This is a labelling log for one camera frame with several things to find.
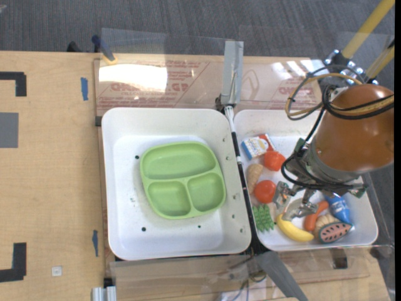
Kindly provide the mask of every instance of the orange sausage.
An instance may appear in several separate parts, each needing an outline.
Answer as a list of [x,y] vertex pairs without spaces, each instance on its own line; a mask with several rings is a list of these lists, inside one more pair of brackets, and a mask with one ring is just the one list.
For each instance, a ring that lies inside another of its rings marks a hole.
[[306,231],[312,232],[315,229],[316,219],[318,218],[319,214],[323,212],[326,208],[328,208],[328,201],[324,199],[318,203],[318,210],[315,214],[305,216],[303,227]]

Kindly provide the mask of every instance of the watermelon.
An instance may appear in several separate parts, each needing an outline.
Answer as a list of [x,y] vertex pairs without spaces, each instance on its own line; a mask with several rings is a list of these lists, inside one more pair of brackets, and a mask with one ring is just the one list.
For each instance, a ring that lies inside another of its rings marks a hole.
[[345,236],[350,231],[351,228],[352,224],[350,223],[344,223],[344,222],[330,223],[324,225],[319,230],[318,237],[322,243],[332,243]]

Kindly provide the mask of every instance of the green divided plate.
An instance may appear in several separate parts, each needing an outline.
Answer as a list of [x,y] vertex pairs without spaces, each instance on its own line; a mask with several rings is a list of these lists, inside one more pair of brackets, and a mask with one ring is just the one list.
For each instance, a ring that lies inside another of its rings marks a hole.
[[201,142],[172,142],[149,148],[140,160],[140,174],[151,207],[164,218],[210,213],[226,200],[219,162]]

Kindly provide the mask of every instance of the toy soda can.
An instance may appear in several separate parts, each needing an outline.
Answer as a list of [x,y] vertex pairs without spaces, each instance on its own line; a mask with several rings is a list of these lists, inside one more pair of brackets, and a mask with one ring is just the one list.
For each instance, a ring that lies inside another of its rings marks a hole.
[[325,196],[328,201],[330,211],[335,218],[338,218],[341,222],[351,224],[350,221],[350,209],[346,205],[345,200],[342,197],[335,196],[329,198]]

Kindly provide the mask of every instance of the white plastic tray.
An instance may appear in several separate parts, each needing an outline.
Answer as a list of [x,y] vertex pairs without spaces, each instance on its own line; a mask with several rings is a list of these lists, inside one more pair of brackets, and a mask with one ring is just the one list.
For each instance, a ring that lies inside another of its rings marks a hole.
[[[317,113],[305,119],[293,121],[287,118],[284,110],[242,110],[234,117],[234,125],[236,126],[239,144],[250,137],[267,133],[271,137],[276,149],[285,157],[288,157],[292,153],[297,140],[300,137],[305,138],[309,134],[316,118]],[[263,163],[263,159],[248,160],[241,146],[240,153],[245,173],[248,165],[251,163]],[[273,172],[267,169],[263,169],[259,180],[262,179],[270,179],[276,184],[278,181],[287,182],[280,172]],[[302,195],[303,193],[300,192],[293,199],[301,198]],[[315,203],[322,199],[323,195],[316,192],[311,201]],[[274,226],[274,230],[271,231],[261,232],[258,230],[258,238],[266,248],[274,251],[309,250],[372,244],[377,239],[378,228],[367,194],[365,193],[360,199],[351,194],[345,194],[344,199],[350,208],[350,218],[354,227],[349,234],[336,242],[322,244],[317,240],[313,240],[300,243],[289,239],[276,225]],[[251,195],[251,201],[253,204],[258,204],[253,195]],[[271,208],[272,217],[275,217],[274,211],[275,209]],[[302,228],[303,221],[304,218],[295,218],[293,224]]]
[[[251,242],[231,131],[211,109],[113,108],[102,119],[108,240],[123,260],[235,254]],[[140,177],[150,147],[181,140],[207,144],[219,161],[226,201],[215,212],[165,219],[151,208]]]

